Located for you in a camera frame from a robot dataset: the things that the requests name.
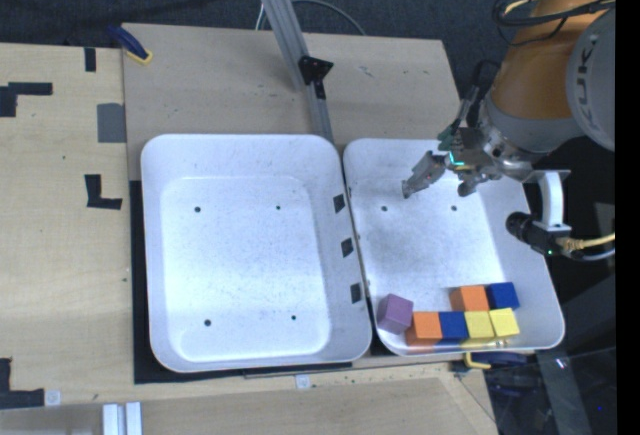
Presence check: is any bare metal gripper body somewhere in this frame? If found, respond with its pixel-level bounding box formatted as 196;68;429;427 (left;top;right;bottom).
451;125;535;184

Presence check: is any white plastic tray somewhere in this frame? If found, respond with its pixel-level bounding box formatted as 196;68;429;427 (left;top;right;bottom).
342;137;567;358
140;133;374;374

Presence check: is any orange cube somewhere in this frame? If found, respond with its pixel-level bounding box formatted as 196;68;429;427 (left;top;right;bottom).
404;310;444;348
448;284;491;314

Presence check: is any blue cube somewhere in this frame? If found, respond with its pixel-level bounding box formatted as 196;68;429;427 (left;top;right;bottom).
485;281;521;311
437;310;470;349

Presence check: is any yellow cube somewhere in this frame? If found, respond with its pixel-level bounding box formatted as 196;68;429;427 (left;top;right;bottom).
488;306;522;339
464;310;497;341

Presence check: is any purple cube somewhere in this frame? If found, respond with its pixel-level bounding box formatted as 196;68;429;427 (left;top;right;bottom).
376;293;415;336

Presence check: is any pale wood board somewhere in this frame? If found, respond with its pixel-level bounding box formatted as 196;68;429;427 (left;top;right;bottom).
121;22;494;379

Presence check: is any black cylinder on white bracket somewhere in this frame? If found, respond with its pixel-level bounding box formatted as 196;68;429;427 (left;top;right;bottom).
505;169;573;257

